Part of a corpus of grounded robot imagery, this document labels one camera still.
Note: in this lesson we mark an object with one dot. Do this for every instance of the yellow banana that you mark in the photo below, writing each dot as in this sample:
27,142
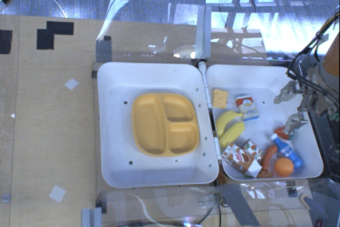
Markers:
224,119

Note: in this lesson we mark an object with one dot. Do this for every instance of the thin black and white rod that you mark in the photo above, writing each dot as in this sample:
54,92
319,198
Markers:
206,87

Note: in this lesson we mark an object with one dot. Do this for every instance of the yellow corn cob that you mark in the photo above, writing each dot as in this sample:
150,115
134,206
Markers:
233,133

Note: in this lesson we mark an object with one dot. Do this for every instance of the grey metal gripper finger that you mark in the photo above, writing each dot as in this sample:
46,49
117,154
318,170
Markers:
295,121
286,92

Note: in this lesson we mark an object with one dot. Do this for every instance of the red and white carton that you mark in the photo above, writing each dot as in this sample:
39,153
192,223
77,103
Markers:
247,108

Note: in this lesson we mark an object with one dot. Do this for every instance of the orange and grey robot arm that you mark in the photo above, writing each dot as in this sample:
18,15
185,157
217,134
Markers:
334,55

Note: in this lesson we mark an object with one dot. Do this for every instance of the orange fruit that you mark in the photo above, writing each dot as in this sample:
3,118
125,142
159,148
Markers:
283,167

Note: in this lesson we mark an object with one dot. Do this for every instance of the brown toy food piece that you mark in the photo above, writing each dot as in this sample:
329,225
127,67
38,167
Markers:
265,174

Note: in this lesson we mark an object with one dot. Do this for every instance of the red curved toy food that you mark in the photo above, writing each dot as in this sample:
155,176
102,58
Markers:
280,133

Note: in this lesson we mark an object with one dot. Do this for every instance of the white and brown carton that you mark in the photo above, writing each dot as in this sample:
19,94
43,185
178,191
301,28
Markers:
240,160

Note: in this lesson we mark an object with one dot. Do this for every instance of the yellow divided plate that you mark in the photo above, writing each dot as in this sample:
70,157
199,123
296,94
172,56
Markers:
148,125

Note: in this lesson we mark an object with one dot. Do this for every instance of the white carton with orange print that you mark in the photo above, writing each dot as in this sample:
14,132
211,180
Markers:
253,149

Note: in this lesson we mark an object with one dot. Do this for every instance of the orange sausage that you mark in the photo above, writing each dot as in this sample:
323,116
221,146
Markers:
268,156

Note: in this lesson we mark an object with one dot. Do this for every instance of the blue bottle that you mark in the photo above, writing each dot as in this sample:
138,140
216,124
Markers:
288,152

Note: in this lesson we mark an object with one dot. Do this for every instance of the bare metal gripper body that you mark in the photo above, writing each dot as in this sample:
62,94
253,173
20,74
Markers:
320,95

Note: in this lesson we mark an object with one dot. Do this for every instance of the yellow cheese slice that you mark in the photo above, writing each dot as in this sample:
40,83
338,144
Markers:
220,98

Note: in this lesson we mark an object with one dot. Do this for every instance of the white plastic tray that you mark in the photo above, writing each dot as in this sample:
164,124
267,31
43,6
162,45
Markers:
265,82
117,125

